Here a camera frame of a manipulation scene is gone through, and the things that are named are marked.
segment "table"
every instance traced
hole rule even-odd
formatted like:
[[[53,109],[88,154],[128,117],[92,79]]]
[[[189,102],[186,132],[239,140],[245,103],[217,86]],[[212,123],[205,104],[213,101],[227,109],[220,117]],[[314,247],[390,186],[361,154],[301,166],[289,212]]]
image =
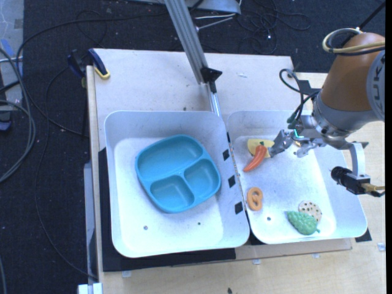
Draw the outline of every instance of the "table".
[[[116,83],[121,88],[120,92],[113,90],[108,81],[98,78],[88,66],[97,277],[104,293],[302,293],[304,290],[309,293],[386,293],[385,196],[360,197],[370,241],[335,239],[261,246],[247,243],[235,249],[236,260],[132,272],[103,271],[97,163],[98,152],[105,146],[105,117],[120,109],[209,110],[209,102],[206,88],[196,84],[184,53],[98,49],[97,52],[111,73],[110,84]],[[278,76],[281,69],[292,69],[289,57],[207,53],[206,58],[210,67],[223,71],[216,84],[224,120],[233,108],[294,110],[298,105],[298,95],[283,87]],[[298,77],[319,88],[326,74],[299,73]],[[185,84],[183,91],[179,90],[178,82]],[[376,185],[385,184],[384,136],[383,122],[367,124],[350,136],[353,141],[369,142],[365,149],[366,169]],[[349,154],[345,156],[350,168]]]

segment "toy donut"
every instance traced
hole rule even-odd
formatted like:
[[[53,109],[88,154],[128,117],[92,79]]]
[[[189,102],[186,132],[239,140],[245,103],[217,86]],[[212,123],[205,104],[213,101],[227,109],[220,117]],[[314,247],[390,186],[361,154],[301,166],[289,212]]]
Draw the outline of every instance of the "toy donut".
[[[246,195],[246,201],[251,210],[258,211],[263,207],[263,192],[258,187],[249,189]]]

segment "robotic hand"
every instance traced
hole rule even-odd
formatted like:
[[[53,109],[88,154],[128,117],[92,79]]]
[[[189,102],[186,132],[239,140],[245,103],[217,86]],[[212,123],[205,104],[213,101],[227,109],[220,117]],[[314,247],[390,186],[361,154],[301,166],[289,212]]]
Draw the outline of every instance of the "robotic hand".
[[[346,32],[355,35],[343,48],[332,48],[331,40]],[[368,143],[348,142],[346,138],[369,122],[385,122],[385,38],[357,29],[340,29],[325,37],[323,47],[338,56],[321,90],[307,91],[313,101],[312,114],[300,115],[293,122],[291,119],[291,131],[281,130],[269,153],[273,157],[294,141],[300,146],[297,157],[318,146],[348,149],[353,171],[335,167],[331,177],[354,194],[380,197],[385,194],[385,186],[370,184],[364,170],[364,148]]]

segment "tray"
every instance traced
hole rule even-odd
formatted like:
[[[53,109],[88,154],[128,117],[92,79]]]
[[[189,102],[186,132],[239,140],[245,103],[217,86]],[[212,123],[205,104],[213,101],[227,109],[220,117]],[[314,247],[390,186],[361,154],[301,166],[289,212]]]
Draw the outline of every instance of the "tray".
[[[111,238],[123,256],[234,248],[249,238],[224,122],[210,111],[115,111],[105,120]],[[135,169],[143,149],[184,134],[196,139],[216,164],[216,194],[191,209],[166,213],[144,190]]]
[[[263,192],[263,208],[247,208],[253,234],[266,244],[363,235],[368,223],[358,196],[337,185],[330,176],[335,166],[347,166],[342,151],[325,146],[297,158],[294,152],[298,148],[292,144],[273,158],[265,158],[256,169],[242,171],[252,158],[248,139],[274,140],[287,127],[286,119],[291,114],[292,111],[239,111],[227,120],[243,194],[246,197],[251,187],[259,187]],[[303,200],[311,200],[321,208],[322,219],[317,226],[320,233],[302,235],[288,221],[285,212],[297,211]]]
[[[189,135],[164,138],[140,151],[137,176],[155,205],[180,213],[209,199],[221,187],[221,176],[207,150]]]

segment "black floor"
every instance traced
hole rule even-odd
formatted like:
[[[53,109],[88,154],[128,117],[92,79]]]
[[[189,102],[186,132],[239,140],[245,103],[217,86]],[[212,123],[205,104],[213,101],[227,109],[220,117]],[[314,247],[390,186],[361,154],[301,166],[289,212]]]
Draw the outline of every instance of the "black floor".
[[[334,56],[322,50],[323,38],[365,23],[384,1],[244,0],[241,16],[202,29],[200,41],[205,52],[291,56],[299,71],[327,72]],[[24,0],[23,29],[23,80],[37,135],[20,168],[0,183],[0,257],[8,293],[75,293],[88,280],[83,167],[89,140],[86,92],[67,56],[92,47],[182,48],[166,8],[156,4]],[[363,30],[385,36],[385,8]],[[38,108],[48,112],[49,125]],[[23,153],[28,127],[16,111],[12,128],[0,132],[0,175]]]

